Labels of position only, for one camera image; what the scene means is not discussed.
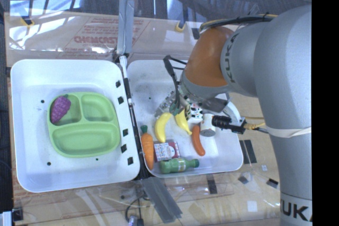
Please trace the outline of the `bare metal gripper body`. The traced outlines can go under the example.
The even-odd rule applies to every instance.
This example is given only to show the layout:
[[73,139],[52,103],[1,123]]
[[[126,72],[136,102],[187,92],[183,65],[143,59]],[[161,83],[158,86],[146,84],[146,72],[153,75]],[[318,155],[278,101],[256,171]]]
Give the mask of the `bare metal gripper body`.
[[191,113],[191,101],[187,94],[172,91],[162,102],[162,111],[169,113]]

